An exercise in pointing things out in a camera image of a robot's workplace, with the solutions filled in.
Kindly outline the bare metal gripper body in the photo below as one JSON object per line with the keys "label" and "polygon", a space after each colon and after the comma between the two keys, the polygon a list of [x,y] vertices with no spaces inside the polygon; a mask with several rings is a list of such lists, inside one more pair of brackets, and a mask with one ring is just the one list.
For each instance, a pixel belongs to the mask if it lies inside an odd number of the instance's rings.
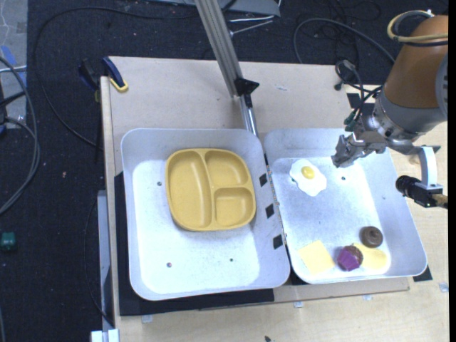
{"label": "bare metal gripper body", "polygon": [[388,116],[359,115],[350,121],[350,138],[364,141],[364,156],[388,147],[404,155],[416,153],[414,142],[423,135],[423,120],[408,116],[398,122]]}

